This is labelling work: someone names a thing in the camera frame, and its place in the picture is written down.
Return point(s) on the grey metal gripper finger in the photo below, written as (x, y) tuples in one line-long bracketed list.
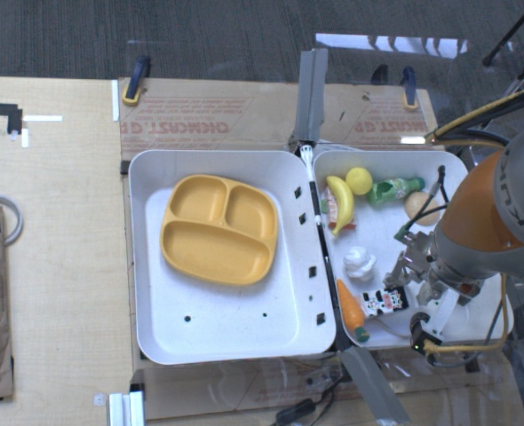
[(397, 273), (431, 293)]

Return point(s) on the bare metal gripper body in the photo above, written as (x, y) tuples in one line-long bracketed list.
[(439, 271)]

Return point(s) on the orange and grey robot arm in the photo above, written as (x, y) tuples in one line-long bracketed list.
[(479, 211)]

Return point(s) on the white carton with cow print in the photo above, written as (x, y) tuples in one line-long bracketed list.
[(384, 302)]

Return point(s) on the white garlic bulb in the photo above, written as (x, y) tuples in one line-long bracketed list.
[(359, 262)]

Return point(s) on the white plastic tray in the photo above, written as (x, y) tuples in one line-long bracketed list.
[(226, 322), (377, 238)]

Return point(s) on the orange carrot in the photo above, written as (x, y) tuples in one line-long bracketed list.
[(350, 309)]

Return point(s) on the beige egg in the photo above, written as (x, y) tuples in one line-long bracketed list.
[(417, 204)]

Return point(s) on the green plastic bottle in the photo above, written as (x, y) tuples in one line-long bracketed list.
[(391, 190)]

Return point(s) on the yellow banana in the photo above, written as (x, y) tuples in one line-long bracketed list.
[(344, 198)]

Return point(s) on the red and white packet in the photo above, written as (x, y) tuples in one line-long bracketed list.
[(331, 207)]

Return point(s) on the yellow lemon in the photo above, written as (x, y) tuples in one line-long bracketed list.
[(359, 180)]

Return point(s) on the thin black and white rod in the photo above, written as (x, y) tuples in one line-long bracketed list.
[(316, 202)]

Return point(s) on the yellow divided plate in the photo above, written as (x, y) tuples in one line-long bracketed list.
[(219, 246)]

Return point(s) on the brown cardboard board red print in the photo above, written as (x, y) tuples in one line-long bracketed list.
[(244, 113)]

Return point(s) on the black cylinder on white bracket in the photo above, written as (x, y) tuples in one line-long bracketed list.
[(422, 328)]

